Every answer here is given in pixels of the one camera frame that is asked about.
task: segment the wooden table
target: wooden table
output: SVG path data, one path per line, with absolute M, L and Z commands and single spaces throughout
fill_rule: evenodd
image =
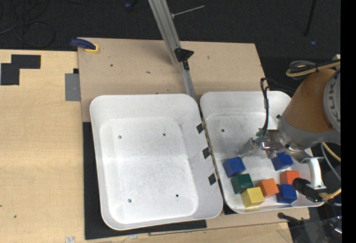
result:
M 101 57 L 85 55 L 81 49 L 0 50 L 1 63 L 10 63 L 11 54 L 41 55 L 41 69 L 20 69 L 19 86 L 0 86 L 0 242 L 64 243 L 69 236 L 74 236 L 75 243 L 131 240 L 120 236 L 86 241 L 84 236 L 82 123 L 88 121 L 90 99 L 105 92 L 94 90 L 93 82 L 100 87 L 97 78 L 118 67 L 120 59 L 121 69 L 110 75 L 117 82 L 107 86 L 113 94 L 157 90 L 174 93 L 182 92 L 183 86 L 179 71 L 172 69 L 165 55 L 163 41 L 88 40 L 98 43 Z M 259 90 L 263 70 L 253 44 L 183 42 L 182 46 L 196 52 L 190 67 L 198 97 L 207 91 Z M 138 48 L 145 47 L 154 56 L 138 53 Z M 110 53 L 111 58 L 103 58 L 99 66 L 106 66 L 106 59 L 111 61 L 105 71 L 98 70 L 101 73 L 95 78 L 97 67 L 93 60 L 104 57 L 103 53 Z M 78 67 L 82 103 L 65 98 L 65 74 Z M 130 74 L 135 74 L 136 79 L 130 78 Z M 140 81 L 150 77 L 150 82 Z M 297 219 L 309 218 L 307 208 L 287 211 Z M 222 213 L 207 220 L 204 230 L 139 234 L 137 238 L 139 242 L 282 243 L 285 238 L 290 239 L 290 233 L 288 224 L 277 213 Z

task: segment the green block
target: green block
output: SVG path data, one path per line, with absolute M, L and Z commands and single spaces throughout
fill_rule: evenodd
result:
M 250 174 L 236 175 L 231 179 L 231 183 L 233 185 L 235 194 L 239 194 L 245 191 L 246 189 L 254 187 Z

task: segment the black floor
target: black floor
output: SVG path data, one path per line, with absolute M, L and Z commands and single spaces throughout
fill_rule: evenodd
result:
M 0 0 L 0 48 L 68 51 L 75 49 L 72 37 L 162 39 L 148 1 L 139 0 L 129 11 L 126 5 L 133 1 Z M 204 5 L 174 18 L 181 41 L 254 43 L 265 75 L 293 88 L 300 81 L 285 75 L 291 61 L 324 62 L 340 54 L 341 0 L 316 0 L 308 35 L 313 0 L 167 3 L 172 13 Z M 324 168 L 326 180 L 337 186 Z M 313 217 L 330 216 L 314 211 Z

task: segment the orange block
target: orange block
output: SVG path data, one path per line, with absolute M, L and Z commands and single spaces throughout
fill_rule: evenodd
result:
M 279 181 L 280 184 L 291 185 L 293 183 L 293 180 L 299 177 L 300 176 L 298 171 L 285 170 L 283 173 L 279 175 Z
M 262 180 L 255 186 L 261 188 L 264 197 L 271 197 L 279 193 L 277 184 L 273 178 Z

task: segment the yellow block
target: yellow block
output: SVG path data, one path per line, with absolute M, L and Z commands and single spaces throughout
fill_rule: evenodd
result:
M 265 198 L 260 187 L 251 187 L 241 193 L 245 207 L 260 205 Z

